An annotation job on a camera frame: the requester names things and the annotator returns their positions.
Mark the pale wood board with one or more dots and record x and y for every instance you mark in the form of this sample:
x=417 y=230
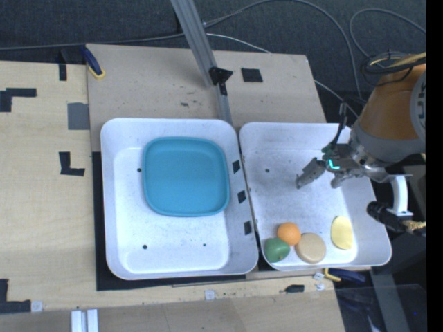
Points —
x=155 y=85

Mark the blue plate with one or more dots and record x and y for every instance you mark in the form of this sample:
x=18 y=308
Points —
x=185 y=176

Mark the orange toy fruit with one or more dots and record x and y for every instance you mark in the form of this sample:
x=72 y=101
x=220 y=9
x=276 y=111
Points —
x=289 y=233

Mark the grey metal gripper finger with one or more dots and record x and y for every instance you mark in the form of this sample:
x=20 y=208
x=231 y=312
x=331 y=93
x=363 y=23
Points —
x=338 y=181
x=309 y=173

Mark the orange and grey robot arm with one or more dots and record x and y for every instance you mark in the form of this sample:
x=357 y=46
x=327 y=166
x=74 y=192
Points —
x=387 y=116

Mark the white plastic tray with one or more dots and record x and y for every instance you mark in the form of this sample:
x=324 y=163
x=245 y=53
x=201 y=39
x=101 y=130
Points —
x=287 y=192
x=173 y=247

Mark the yellow oval slice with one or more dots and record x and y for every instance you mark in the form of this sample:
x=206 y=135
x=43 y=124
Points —
x=341 y=233

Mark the green toy pepper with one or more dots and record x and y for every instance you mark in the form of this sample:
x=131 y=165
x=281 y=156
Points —
x=276 y=250

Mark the black cylinder on white bracket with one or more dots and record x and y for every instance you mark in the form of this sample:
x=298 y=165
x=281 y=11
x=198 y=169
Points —
x=399 y=192

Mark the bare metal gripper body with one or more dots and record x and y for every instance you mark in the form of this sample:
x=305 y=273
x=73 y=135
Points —
x=346 y=161

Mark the tan round biscuit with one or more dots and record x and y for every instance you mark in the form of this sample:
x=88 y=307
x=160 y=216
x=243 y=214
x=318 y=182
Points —
x=310 y=248

